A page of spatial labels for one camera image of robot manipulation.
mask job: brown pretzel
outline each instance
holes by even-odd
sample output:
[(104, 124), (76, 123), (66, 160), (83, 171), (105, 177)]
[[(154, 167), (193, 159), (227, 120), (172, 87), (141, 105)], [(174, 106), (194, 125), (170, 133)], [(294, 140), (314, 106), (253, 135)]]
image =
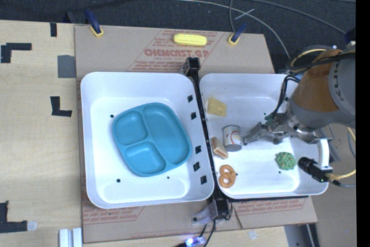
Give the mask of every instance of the brown pretzel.
[(219, 184), (228, 189), (233, 186), (236, 179), (236, 173), (230, 165), (222, 165), (220, 167)]

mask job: cardboard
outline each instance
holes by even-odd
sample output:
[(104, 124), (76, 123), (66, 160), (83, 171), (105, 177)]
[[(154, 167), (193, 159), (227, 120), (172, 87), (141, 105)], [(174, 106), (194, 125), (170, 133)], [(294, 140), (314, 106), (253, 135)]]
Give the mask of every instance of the cardboard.
[[(207, 73), (274, 73), (265, 38), (259, 34), (242, 34), (238, 44), (231, 46), (227, 43), (229, 32), (102, 28), (104, 35), (97, 38), (89, 25), (75, 26), (84, 242), (199, 234), (203, 226), (192, 225), (191, 216), (203, 210), (207, 201), (110, 210), (99, 209), (89, 201), (84, 182), (80, 82), (86, 74), (95, 71), (182, 73), (187, 57), (199, 57), (200, 78)], [(176, 33), (201, 34), (207, 37), (208, 42), (204, 47), (177, 45), (172, 39)], [(231, 219), (220, 221), (216, 231), (317, 221), (309, 197), (232, 204)]]

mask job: silver can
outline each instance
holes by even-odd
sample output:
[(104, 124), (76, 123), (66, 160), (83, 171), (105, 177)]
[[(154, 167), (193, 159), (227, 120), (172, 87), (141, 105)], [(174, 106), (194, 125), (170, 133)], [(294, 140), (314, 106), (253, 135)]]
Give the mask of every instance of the silver can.
[(230, 125), (223, 128), (224, 146), (229, 152), (236, 152), (242, 149), (241, 128)]

